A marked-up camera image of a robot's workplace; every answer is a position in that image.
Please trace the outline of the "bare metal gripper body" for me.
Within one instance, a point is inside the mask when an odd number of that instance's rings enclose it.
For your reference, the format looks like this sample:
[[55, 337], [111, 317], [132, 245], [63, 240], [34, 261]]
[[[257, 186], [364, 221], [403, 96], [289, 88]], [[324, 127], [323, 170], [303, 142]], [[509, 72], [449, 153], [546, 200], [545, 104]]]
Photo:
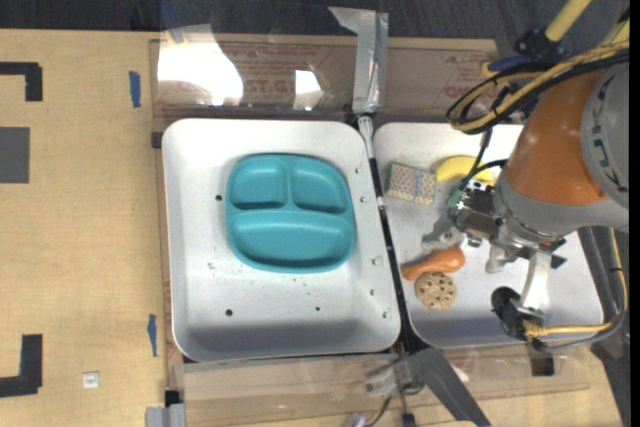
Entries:
[[529, 260], [535, 252], [542, 252], [549, 254], [552, 261], [566, 261], [556, 253], [566, 238], [538, 232], [523, 224], [492, 186], [466, 188], [453, 210], [453, 219], [471, 247], [479, 248], [487, 242], [489, 246], [513, 246], [516, 259]]

